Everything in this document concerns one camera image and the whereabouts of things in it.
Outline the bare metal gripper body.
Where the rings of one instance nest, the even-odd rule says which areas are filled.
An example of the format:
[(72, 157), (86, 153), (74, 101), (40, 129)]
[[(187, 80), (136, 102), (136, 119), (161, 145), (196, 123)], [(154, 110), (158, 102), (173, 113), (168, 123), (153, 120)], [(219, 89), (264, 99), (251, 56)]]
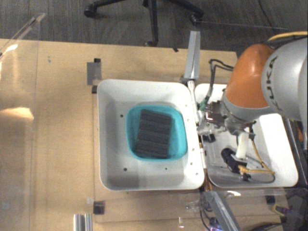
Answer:
[(197, 111), (199, 125), (198, 135), (210, 135), (227, 131), (225, 128), (223, 115), (220, 113), (220, 101), (211, 102), (207, 105), (199, 105)]

